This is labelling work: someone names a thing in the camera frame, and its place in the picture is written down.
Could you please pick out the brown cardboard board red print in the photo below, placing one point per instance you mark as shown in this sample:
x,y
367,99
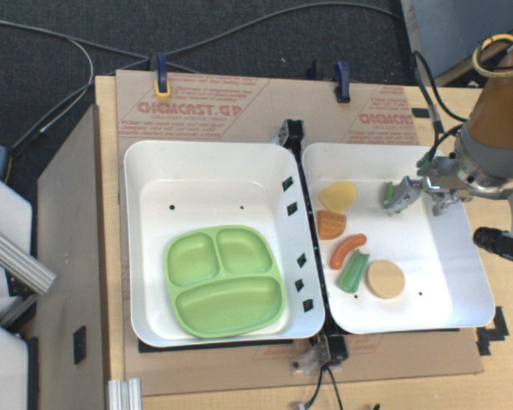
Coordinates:
x,y
205,113

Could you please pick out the thin black rod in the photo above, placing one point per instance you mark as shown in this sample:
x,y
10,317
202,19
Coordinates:
x,y
315,246

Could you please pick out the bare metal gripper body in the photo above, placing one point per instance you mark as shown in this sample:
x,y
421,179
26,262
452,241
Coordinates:
x,y
461,182

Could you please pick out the orange toy waffle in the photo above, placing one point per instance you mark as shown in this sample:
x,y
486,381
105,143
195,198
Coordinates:
x,y
330,225

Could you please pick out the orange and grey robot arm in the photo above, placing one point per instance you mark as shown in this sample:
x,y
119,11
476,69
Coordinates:
x,y
493,113

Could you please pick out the tan round toy biscuit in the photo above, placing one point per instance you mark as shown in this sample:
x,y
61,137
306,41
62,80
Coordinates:
x,y
385,279

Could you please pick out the green divided plate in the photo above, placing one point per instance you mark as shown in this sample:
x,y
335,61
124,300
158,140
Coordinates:
x,y
228,301

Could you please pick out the orange toy sausage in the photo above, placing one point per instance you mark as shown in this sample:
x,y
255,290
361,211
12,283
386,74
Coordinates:
x,y
346,249

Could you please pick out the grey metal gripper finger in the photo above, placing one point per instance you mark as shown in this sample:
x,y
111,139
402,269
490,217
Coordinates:
x,y
442,205
402,197

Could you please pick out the small green toy piece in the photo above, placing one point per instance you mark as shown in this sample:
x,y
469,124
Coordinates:
x,y
387,194

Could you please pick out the green toy celery stick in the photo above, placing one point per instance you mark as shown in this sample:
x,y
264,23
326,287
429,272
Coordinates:
x,y
352,272

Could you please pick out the white plastic tray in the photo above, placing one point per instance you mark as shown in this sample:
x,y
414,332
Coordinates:
x,y
205,177
414,246

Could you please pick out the black cylinder on white bracket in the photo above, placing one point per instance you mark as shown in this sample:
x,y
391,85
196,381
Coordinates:
x,y
496,242

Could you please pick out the yellow toy potato chip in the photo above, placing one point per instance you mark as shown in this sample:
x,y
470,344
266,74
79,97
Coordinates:
x,y
337,196

